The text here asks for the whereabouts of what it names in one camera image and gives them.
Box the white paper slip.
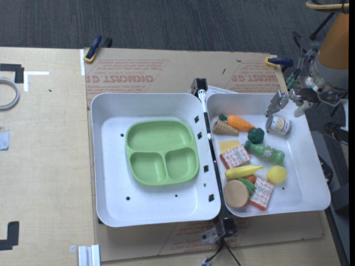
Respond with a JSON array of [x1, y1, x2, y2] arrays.
[[206, 85, 238, 95]]

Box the green bottle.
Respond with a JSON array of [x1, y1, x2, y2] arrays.
[[244, 140, 286, 165]]

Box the orange and white carton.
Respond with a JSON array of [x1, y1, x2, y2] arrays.
[[219, 144, 252, 170], [248, 177, 275, 211]]

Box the yellow banana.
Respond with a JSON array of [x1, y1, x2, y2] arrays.
[[224, 164, 264, 180]]

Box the green divided plate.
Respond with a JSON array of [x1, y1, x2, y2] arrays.
[[125, 119, 200, 186]]

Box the white plastic tray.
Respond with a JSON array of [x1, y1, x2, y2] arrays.
[[206, 92, 332, 218], [90, 92, 222, 228]]

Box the brown cardboard board red print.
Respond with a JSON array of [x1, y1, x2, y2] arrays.
[[84, 48, 325, 263]]

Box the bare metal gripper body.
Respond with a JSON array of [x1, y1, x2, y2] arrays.
[[288, 75, 348, 106]]

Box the tan round bread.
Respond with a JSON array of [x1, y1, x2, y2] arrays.
[[223, 179, 250, 208]]

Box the tan waffle cone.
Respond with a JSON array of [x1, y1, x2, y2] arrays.
[[212, 119, 240, 136]]

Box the small white and yellow can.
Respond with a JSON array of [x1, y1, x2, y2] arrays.
[[265, 114, 291, 136]]

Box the yellow cheese slice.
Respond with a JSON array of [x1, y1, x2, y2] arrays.
[[217, 139, 240, 154]]

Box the green beans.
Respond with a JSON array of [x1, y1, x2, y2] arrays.
[[237, 177, 257, 197]]

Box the yellow lemon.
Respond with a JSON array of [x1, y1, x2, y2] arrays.
[[266, 165, 288, 185]]

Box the green broccoli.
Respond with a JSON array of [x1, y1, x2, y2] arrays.
[[247, 127, 266, 145]]

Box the thin black and white rod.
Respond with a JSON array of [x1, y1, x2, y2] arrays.
[[197, 89, 226, 222]]

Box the orange carrot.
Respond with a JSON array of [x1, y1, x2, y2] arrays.
[[218, 114, 256, 132]]

